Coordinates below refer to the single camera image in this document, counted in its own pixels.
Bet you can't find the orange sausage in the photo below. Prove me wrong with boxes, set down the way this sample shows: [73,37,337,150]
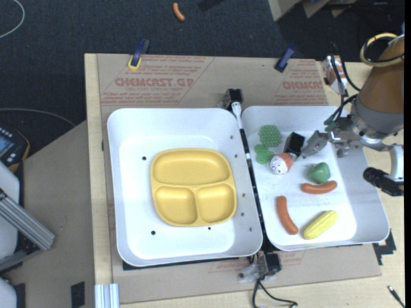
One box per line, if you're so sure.
[276,195,299,236]
[172,2,186,22]
[301,180,338,195]

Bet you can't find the thin black and white rod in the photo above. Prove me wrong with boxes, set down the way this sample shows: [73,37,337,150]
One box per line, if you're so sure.
[231,101,268,253]

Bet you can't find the yellow corn cob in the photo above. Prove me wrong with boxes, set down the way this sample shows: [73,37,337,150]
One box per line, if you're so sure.
[302,210,339,241]

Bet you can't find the brown cardboard board red print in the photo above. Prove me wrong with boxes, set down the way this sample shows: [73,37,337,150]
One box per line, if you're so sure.
[96,53,383,304]

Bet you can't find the green pepper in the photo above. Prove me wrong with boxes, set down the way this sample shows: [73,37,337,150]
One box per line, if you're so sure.
[306,162,331,185]

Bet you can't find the black cylinder on white bracket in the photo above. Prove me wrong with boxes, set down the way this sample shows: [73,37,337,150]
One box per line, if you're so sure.
[363,143,405,197]

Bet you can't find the brown and white carton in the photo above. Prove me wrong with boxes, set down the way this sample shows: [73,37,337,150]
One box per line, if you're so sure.
[321,55,349,96]

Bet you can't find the orange and white toy food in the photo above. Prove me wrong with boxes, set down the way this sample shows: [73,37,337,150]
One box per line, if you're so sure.
[269,152,295,175]

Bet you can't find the black box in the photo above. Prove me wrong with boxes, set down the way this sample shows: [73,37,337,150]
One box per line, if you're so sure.
[283,132,306,158]

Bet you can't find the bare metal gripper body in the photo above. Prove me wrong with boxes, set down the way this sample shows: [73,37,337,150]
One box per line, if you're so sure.
[326,116,391,158]

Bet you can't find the white plastic tray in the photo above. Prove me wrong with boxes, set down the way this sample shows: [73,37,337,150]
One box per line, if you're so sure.
[107,107,264,267]
[240,105,390,252]

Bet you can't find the yellow divided plate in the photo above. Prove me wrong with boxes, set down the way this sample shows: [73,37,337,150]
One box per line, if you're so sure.
[150,148,238,228]

